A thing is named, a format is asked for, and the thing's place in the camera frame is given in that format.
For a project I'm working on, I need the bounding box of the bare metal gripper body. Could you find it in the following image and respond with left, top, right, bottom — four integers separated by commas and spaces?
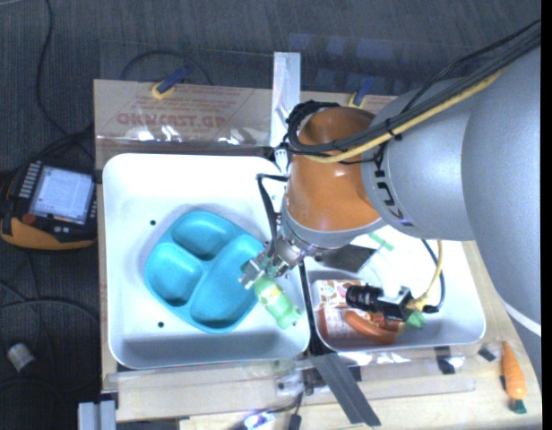
263, 232, 321, 271

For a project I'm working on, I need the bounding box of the green plastic bottle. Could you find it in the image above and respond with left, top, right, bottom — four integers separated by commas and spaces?
252, 276, 303, 331

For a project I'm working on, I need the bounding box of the blue divided plate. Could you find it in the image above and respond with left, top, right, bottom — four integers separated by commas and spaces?
143, 210, 277, 335

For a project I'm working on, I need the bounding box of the red sausage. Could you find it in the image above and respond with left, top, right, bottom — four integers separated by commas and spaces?
345, 309, 406, 345

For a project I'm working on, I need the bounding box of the white plastic tray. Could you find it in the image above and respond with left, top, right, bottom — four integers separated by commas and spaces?
101, 152, 311, 371
302, 234, 487, 354

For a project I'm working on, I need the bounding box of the brown cardboard board red print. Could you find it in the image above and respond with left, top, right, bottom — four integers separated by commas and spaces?
92, 78, 528, 423

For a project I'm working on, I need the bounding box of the orange carrot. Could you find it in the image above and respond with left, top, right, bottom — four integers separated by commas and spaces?
500, 340, 529, 415

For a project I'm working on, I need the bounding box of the black cylinder on white bracket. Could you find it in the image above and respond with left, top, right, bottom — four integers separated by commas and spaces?
345, 283, 416, 323

